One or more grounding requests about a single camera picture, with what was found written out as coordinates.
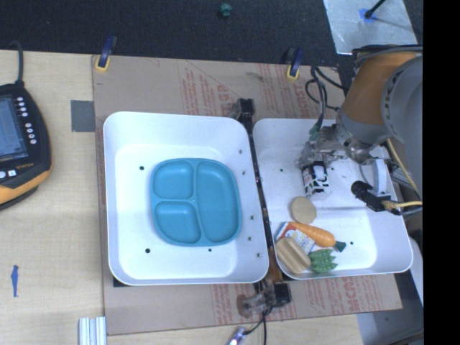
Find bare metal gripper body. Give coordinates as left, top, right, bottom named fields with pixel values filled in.
left=305, top=125, right=382, bottom=166

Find black and white milk carton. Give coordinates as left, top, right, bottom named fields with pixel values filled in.
left=300, top=161, right=332, bottom=198

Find tan round biscuit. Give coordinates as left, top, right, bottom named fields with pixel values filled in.
left=290, top=195, right=318, bottom=226

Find thin black and white rod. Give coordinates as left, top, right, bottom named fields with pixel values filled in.
left=241, top=111, right=282, bottom=284

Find orange carrot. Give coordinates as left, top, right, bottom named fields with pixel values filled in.
left=287, top=221, right=347, bottom=253

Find white plastic tray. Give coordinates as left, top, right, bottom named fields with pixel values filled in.
left=103, top=111, right=270, bottom=287
left=252, top=118, right=414, bottom=281

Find white and yellow printed carton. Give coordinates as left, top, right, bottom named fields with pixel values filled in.
left=275, top=221, right=318, bottom=257

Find blue divided plate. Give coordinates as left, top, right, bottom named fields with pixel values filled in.
left=149, top=157, right=242, bottom=248

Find tan bread bun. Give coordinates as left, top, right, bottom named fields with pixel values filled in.
left=275, top=236, right=312, bottom=275

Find green pea pods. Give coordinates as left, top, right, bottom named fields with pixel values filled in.
left=308, top=248, right=339, bottom=275

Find brown cardboard board, red print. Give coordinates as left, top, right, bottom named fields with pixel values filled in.
left=91, top=54, right=404, bottom=336

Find black cylinder on white bracket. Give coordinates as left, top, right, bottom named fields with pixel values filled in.
left=350, top=157, right=393, bottom=213

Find black block with thin wires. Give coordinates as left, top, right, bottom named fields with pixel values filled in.
left=272, top=282, right=293, bottom=307
left=235, top=98, right=257, bottom=122

